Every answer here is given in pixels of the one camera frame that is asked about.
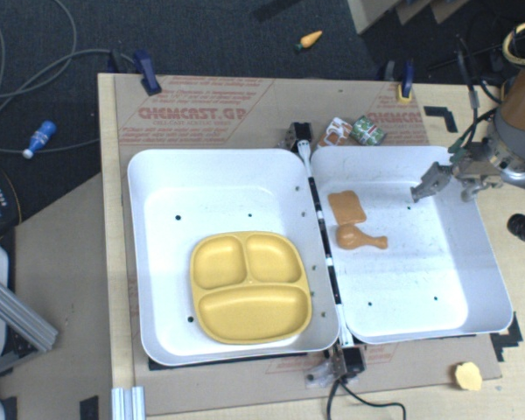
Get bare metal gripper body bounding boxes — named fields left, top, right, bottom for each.
left=448, top=140, right=525, bottom=192

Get green and white can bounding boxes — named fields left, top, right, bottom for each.
left=348, top=115, right=388, bottom=147

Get brown toy bread slice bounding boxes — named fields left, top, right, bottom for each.
left=326, top=189, right=368, bottom=228

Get brown toy chicken drumstick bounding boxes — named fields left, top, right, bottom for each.
left=334, top=223, right=389, bottom=252

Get white plastic tray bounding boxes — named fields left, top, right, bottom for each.
left=126, top=148, right=341, bottom=368
left=309, top=144, right=515, bottom=346

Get orange and white carton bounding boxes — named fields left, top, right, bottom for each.
left=316, top=116, right=355, bottom=148

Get thin black and white rod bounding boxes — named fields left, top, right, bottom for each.
left=297, top=139, right=355, bottom=347

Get yellow toy biscuit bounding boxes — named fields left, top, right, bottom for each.
left=453, top=360, right=484, bottom=392

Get orange toy carrot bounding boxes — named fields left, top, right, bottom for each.
left=293, top=29, right=325, bottom=53

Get brown cardboard board red print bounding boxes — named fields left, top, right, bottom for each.
left=113, top=73, right=504, bottom=417

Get yellow divided plate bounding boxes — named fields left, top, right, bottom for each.
left=188, top=230, right=313, bottom=346

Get blue bottle with white cap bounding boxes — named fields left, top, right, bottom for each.
left=21, top=120, right=58, bottom=161

